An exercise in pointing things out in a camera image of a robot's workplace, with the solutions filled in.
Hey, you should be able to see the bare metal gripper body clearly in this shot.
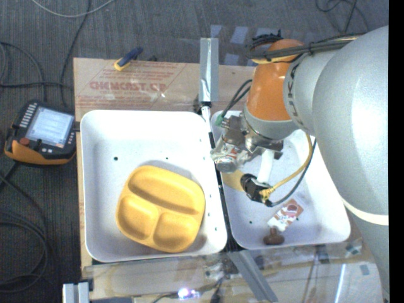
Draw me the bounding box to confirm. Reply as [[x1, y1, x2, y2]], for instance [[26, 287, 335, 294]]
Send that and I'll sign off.
[[220, 114, 284, 161]]

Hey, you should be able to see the silver can with red print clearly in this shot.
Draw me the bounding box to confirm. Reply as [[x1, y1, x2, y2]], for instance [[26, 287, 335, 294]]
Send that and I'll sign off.
[[210, 143, 242, 174]]

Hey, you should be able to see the white plastic tray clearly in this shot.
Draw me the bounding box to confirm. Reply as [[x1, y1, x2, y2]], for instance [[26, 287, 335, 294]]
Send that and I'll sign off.
[[80, 109, 229, 264], [210, 109, 352, 251]]

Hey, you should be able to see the white and brown packet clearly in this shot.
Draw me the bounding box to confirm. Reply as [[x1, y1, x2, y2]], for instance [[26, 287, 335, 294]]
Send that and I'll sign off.
[[266, 198, 305, 232]]

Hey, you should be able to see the brown round toy food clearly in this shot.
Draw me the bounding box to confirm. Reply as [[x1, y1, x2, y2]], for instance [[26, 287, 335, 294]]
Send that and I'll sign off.
[[263, 227, 285, 246]]

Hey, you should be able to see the yellow divided plate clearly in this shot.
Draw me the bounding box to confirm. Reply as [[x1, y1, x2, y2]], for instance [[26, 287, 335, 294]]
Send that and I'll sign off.
[[115, 165, 206, 254]]

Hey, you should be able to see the brown cardboard board, red print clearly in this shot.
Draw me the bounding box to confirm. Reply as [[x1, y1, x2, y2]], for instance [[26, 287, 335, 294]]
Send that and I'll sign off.
[[72, 57, 364, 273]]

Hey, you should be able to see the black cylinder on white bracket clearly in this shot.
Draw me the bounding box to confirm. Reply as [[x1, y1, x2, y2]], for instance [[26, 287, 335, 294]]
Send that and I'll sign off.
[[239, 150, 276, 205]]

